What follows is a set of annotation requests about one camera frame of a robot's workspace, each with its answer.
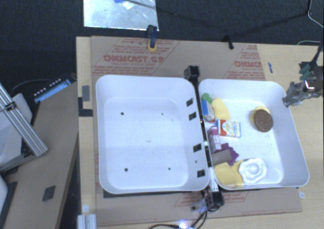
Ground pink and white carton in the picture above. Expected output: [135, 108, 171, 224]
[207, 125, 222, 154]

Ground thin black and white rod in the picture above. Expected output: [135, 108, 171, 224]
[192, 77, 217, 191]

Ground brown round biscuit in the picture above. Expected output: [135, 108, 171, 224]
[253, 109, 274, 133]

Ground blue and orange carton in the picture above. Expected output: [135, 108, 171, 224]
[201, 100, 217, 123]

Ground pale yellow oval slice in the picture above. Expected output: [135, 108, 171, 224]
[211, 98, 231, 121]

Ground black block with thin wires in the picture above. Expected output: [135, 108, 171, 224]
[183, 65, 201, 81]
[201, 189, 225, 212]

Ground brown cardboard board red print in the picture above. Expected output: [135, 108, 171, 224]
[90, 36, 303, 226]

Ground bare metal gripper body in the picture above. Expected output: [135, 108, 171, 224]
[302, 67, 324, 99]

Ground yellow orange flat slice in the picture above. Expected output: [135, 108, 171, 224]
[230, 159, 246, 187]

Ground brown rectangular slice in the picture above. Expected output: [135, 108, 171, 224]
[211, 150, 232, 166]

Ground yellow round slice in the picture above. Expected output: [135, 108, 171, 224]
[249, 106, 271, 125]

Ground yellow cheese slice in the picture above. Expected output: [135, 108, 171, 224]
[214, 161, 240, 186]

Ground white fried egg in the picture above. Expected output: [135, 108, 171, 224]
[238, 158, 268, 186]

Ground orange white yellow carton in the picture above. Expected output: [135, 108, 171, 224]
[216, 118, 242, 138]

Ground purple grapes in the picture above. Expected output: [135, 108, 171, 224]
[220, 143, 239, 166]

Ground white plastic tray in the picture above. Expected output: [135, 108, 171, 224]
[197, 78, 310, 191]
[95, 74, 211, 195]

